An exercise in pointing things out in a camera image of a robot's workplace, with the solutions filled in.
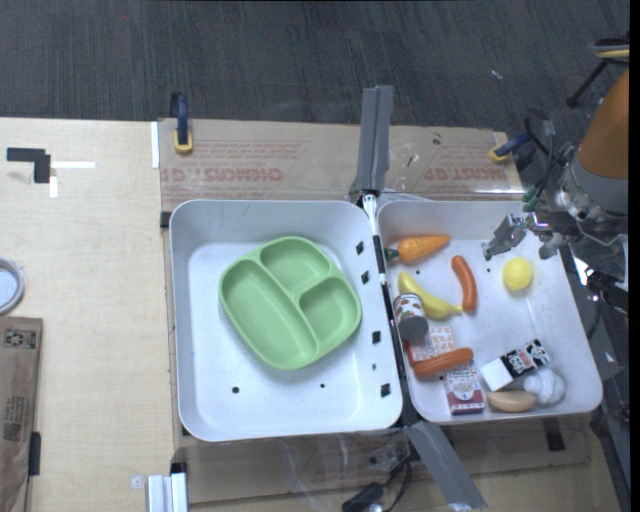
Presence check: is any red and white carton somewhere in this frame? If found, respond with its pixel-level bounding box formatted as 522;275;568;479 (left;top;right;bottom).
441;366;487;417

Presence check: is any cow print milk carton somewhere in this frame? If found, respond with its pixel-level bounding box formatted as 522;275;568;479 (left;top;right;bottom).
479;338;553;393

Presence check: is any yellow banana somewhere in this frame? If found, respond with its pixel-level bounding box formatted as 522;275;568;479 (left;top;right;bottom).
396;271;464;322

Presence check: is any grey rimmed white disc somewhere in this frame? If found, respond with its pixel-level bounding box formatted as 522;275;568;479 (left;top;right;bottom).
0;256;26;317

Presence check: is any black cylinder on white bracket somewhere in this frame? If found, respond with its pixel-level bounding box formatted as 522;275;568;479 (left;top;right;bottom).
582;234;630;314

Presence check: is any white garlic bulb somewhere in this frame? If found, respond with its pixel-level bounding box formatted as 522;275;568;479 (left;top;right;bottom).
522;367;568;407

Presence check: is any orange sausage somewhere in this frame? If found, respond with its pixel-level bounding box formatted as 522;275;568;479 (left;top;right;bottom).
412;346;475;380
450;254;479;314

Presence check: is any brown paper bag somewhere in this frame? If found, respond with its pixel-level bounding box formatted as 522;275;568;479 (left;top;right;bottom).
0;315;44;512

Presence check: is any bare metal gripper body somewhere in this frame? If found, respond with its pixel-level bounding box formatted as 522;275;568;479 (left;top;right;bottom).
524;178;630;247

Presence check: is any beige bread roll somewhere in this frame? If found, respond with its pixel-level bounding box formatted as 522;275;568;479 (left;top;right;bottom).
485;389;538;415

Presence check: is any orange and white packet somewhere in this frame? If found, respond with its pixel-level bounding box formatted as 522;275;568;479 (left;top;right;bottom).
401;325;458;367

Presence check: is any green divided plate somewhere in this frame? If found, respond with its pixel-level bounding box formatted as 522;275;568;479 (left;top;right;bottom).
217;235;364;372

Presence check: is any white plastic tray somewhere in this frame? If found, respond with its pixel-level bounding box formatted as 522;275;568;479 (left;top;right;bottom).
375;199;605;427
168;198;405;444

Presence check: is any yellow ball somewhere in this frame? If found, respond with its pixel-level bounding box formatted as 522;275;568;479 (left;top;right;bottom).
501;256;535;293

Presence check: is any orange carrot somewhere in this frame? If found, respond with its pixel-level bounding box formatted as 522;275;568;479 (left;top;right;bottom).
383;234;452;266

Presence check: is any brown cardboard board, red print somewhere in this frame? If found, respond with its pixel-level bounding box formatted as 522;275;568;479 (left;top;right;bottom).
158;117;609;504

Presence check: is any small can with red print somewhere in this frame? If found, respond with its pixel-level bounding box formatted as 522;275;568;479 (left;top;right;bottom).
392;292;431;343

